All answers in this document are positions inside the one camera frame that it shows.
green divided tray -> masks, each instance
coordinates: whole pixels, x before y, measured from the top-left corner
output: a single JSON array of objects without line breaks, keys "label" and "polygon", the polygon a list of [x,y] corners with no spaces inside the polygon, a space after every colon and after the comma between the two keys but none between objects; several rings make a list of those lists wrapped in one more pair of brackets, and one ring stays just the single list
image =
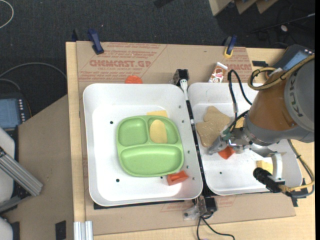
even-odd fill
[{"label": "green divided tray", "polygon": [[[150,125],[160,120],[165,125],[167,143],[155,143]],[[123,119],[116,130],[117,153],[122,168],[137,177],[157,177],[180,170],[184,151],[177,126],[164,116],[141,115]]]}]

blue clamp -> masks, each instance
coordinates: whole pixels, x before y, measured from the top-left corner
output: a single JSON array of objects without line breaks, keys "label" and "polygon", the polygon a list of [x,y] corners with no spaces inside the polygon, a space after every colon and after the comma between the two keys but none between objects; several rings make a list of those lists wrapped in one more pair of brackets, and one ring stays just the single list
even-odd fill
[{"label": "blue clamp", "polygon": [[88,38],[90,41],[93,42],[93,50],[94,52],[98,55],[98,54],[103,54],[105,52],[105,50],[102,48],[100,40],[99,40],[99,36],[98,36],[98,32],[93,29],[93,28],[89,28],[88,30]]},{"label": "blue clamp", "polygon": [[236,41],[237,41],[237,36],[234,34],[232,37],[231,37],[231,40],[230,40],[230,36],[229,38],[227,39],[227,41],[225,42],[227,44],[227,47],[225,48],[224,50],[224,56],[226,58],[231,58],[233,52],[234,52],[234,47],[235,47],[235,44],[236,44]]}]

orange object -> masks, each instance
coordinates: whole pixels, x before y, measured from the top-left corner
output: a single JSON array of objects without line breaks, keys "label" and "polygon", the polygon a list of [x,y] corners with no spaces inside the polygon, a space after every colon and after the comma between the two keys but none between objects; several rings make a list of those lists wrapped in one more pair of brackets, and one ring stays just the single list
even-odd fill
[{"label": "orange object", "polygon": [[184,170],[179,171],[177,173],[168,174],[166,180],[168,181],[169,186],[181,183],[185,181],[189,176],[185,173]]},{"label": "orange object", "polygon": [[124,82],[126,84],[143,84],[141,78],[136,75],[129,75]]},{"label": "orange object", "polygon": [[235,151],[233,150],[232,147],[227,146],[224,150],[218,152],[218,154],[220,155],[220,157],[224,158],[224,159],[228,159],[229,157],[231,157],[231,155],[235,153]]}]

